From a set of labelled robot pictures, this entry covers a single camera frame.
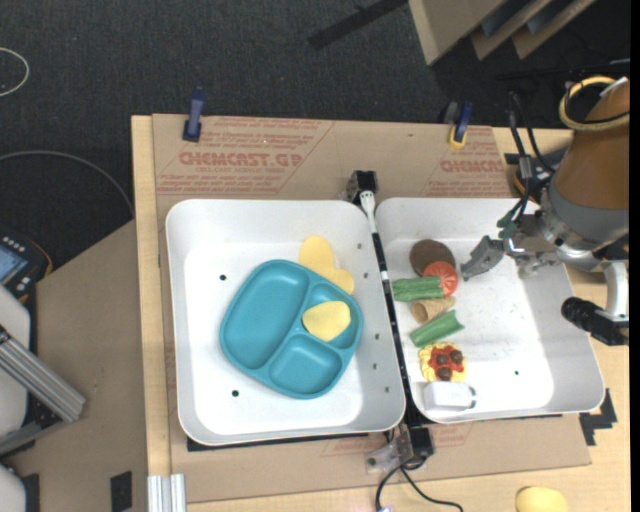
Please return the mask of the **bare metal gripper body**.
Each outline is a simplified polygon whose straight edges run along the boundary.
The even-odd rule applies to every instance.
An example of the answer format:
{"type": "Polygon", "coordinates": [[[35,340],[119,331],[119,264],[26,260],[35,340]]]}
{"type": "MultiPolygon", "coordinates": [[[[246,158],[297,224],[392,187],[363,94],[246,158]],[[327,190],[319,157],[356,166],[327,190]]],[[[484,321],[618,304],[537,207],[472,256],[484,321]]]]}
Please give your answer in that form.
{"type": "Polygon", "coordinates": [[[584,236],[555,215],[521,215],[503,221],[503,246],[507,256],[526,253],[555,253],[559,264],[585,271],[600,270],[605,247],[618,240],[618,230],[597,229],[584,236]]]}

